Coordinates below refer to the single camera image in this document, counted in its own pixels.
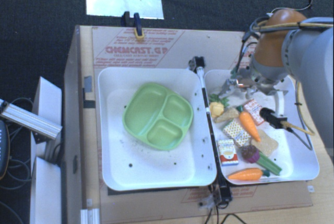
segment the divided green plate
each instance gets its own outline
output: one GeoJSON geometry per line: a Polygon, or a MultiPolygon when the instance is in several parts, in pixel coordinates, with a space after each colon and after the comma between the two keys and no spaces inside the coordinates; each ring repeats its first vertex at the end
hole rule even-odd
{"type": "Polygon", "coordinates": [[[174,91],[156,83],[142,85],[123,113],[125,129],[159,150],[176,148],[186,135],[193,108],[174,91]]]}

